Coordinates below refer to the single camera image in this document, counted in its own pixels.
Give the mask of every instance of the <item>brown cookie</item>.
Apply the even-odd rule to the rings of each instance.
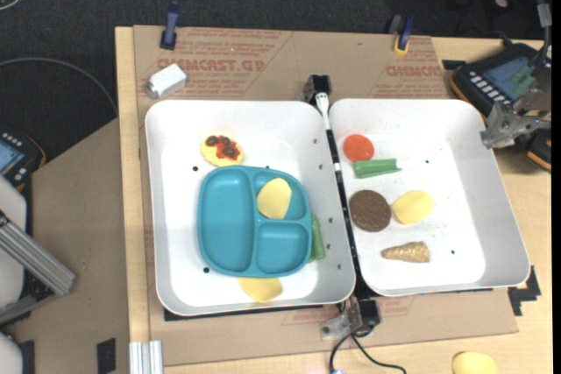
[[[379,232],[386,228],[392,209],[386,199],[373,190],[359,190],[349,200],[351,219],[363,230]]]

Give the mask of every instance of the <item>blue divided plate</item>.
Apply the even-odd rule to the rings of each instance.
[[[259,190],[284,179],[292,189],[283,220],[257,210]],[[251,166],[220,167],[202,181],[197,210],[202,257],[232,276],[276,278],[300,270],[312,244],[311,213],[304,187],[293,176]]]

